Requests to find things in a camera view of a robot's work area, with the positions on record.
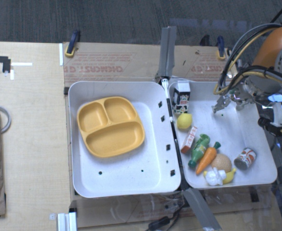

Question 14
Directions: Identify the orange and white small carton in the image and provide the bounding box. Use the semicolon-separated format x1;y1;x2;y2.
180;126;198;154

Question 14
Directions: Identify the black cylinder on white bracket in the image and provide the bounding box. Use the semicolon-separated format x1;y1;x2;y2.
257;102;282;137

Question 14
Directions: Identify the white plastic tray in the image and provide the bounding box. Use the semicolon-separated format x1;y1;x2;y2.
168;80;278;190
67;81;182;199

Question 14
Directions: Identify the white milk carton with cow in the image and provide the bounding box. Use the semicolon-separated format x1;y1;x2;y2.
173;79;191;116

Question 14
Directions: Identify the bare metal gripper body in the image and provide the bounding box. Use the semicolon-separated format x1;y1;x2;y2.
229;80;260;104

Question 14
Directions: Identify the yellow banana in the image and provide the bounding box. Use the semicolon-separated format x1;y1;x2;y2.
203;167;237;185

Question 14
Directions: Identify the yellow divided plate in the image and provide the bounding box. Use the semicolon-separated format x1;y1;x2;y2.
77;96;146;159

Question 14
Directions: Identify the orange carrot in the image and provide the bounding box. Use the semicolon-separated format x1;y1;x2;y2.
195;141;222;176

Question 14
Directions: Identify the green bottle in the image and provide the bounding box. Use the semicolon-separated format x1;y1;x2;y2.
188;133;211;169

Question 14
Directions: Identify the tan round bread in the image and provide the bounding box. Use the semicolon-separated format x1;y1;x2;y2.
211;153;233;174

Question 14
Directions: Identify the orange and white can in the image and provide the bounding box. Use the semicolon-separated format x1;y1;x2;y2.
233;147;257;171

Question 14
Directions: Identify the white small bottle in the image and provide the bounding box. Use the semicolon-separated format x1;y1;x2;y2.
205;167;227;187

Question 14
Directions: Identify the brown cardboard board red print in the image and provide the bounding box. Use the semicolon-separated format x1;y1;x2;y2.
62;41;276;228

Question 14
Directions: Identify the yellow lemon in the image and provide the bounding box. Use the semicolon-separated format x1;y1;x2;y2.
176;113;193;130

